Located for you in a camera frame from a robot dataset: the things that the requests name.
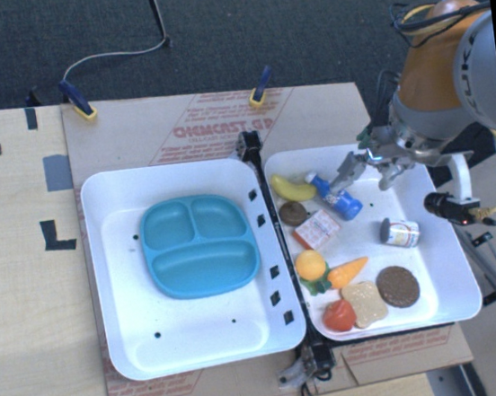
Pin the tan bread slice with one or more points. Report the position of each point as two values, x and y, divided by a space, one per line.
365 305

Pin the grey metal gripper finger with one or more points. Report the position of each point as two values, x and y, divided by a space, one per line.
391 174
349 172

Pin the brown round biscuit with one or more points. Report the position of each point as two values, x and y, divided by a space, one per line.
398 287

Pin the red tomato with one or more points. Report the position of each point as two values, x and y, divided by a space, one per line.
339 316

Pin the yellow banana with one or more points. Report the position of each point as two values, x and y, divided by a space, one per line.
292 190

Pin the orange carrot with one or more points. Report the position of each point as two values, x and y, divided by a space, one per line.
346 272

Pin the white can with grey lid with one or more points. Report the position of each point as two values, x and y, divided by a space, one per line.
402 233

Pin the thin black rod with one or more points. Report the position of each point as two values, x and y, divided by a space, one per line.
281 242

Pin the orange fruit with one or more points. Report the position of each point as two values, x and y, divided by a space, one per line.
309 264

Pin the black cylinder on white bracket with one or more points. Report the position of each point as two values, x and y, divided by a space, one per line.
446 207

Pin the brown doughnut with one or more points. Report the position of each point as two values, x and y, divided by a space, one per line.
292 214

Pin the brown cardboard board, red print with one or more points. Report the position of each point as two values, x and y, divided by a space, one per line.
130 131

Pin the blue divided plate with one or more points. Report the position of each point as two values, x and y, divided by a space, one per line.
202 262

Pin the white plastic tray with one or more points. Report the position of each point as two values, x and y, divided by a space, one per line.
193 335
437 258

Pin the orange and white carton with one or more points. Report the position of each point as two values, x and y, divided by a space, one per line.
316 229

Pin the blue and white bottle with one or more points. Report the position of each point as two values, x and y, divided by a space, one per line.
344 202

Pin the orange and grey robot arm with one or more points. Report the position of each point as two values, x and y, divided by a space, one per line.
429 78

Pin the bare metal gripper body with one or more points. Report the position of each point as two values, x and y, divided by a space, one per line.
409 146

